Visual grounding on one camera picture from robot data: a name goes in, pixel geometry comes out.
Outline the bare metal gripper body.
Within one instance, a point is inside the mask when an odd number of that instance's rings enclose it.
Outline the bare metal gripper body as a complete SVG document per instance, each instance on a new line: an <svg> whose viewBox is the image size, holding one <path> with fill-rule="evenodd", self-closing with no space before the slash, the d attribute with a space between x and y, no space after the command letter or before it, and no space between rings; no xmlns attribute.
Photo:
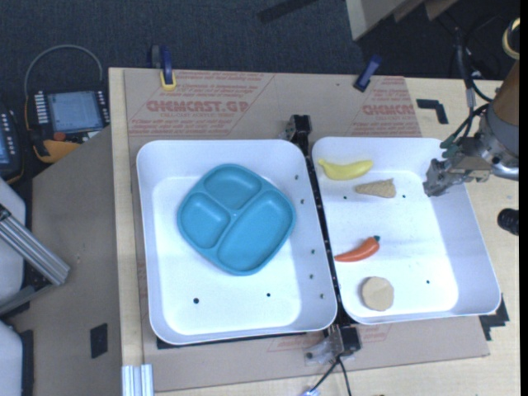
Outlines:
<svg viewBox="0 0 528 396"><path fill-rule="evenodd" d="M443 152L447 172L465 181L485 182L490 176L517 180L517 156L495 138L458 138Z"/></svg>

